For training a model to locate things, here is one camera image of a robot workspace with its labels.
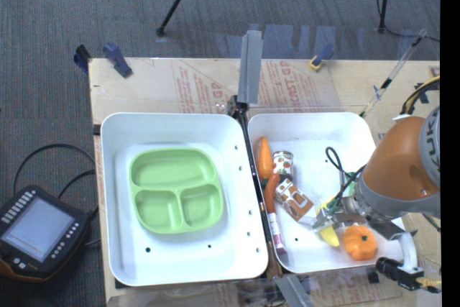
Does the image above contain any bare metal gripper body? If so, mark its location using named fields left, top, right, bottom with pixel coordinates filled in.
left=336, top=194, right=372, bottom=224

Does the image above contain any yellow banana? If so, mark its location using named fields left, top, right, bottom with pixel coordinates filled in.
left=315, top=196, right=341, bottom=248

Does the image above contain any orange pumpkin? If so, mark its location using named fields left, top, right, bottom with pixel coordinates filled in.
left=341, top=224, right=379, bottom=262

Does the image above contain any brown and white carton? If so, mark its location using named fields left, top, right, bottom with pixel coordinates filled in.
left=274, top=178, right=316, bottom=223

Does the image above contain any pink bottle with white cap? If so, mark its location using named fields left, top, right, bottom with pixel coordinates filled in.
left=267, top=211, right=289, bottom=257

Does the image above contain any red sausage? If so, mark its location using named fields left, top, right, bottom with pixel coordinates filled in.
left=262, top=173, right=281, bottom=215

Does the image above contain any small can with tomato print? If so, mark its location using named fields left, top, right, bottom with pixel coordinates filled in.
left=272, top=150, right=295, bottom=181

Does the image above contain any white plastic tray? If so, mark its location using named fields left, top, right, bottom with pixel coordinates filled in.
left=100, top=111, right=270, bottom=288
left=247, top=111, right=408, bottom=275

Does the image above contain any orange carrot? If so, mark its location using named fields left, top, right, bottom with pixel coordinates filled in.
left=255, top=136, right=275, bottom=180

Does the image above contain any green divided plate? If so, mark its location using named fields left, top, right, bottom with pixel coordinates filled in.
left=128, top=147, right=225, bottom=235

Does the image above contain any brown cardboard board, red print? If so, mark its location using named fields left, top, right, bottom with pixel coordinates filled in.
left=88, top=57, right=441, bottom=307

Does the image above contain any black cylinder on white bracket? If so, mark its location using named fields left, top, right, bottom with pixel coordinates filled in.
left=375, top=222, right=426, bottom=291

